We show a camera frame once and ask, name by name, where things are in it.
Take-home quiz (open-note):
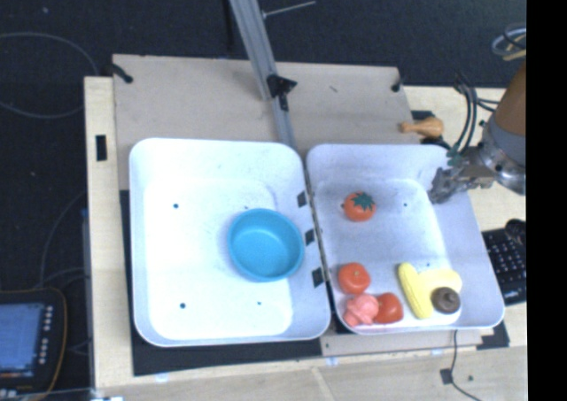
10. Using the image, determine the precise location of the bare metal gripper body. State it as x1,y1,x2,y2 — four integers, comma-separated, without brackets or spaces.
447,145,527,196

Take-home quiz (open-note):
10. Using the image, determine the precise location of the tan toy chicken drumstick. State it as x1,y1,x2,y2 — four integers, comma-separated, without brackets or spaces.
400,116,445,137

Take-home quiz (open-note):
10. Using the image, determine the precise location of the white plastic tray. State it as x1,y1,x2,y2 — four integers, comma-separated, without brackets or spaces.
304,143,507,336
128,137,333,349

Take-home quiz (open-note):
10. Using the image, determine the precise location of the orange tomato with green top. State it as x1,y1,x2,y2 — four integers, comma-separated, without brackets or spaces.
342,190,377,223

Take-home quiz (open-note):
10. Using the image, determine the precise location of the black keyboard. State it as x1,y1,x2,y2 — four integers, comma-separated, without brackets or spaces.
481,226,527,307

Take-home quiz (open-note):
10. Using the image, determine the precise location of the yellow toy corn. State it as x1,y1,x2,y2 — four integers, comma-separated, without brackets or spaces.
396,261,435,320

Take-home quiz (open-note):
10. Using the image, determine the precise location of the brown toy doughnut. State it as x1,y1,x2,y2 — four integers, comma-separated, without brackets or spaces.
430,286,462,315

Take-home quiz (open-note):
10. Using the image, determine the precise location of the orange toy tangerine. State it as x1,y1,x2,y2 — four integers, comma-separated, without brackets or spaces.
337,261,372,296

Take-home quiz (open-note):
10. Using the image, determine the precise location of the red toy pepper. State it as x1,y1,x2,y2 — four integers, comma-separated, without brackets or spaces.
374,291,405,325

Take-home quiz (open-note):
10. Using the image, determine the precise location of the pink toy ice cream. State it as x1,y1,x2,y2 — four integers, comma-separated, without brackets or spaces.
342,293,380,328

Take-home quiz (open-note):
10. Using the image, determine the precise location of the blue bowl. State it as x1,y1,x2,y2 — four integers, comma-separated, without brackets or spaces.
226,207,307,283

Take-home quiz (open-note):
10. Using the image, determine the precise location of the pale brown flat board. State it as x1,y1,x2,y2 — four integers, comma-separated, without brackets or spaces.
112,53,483,357

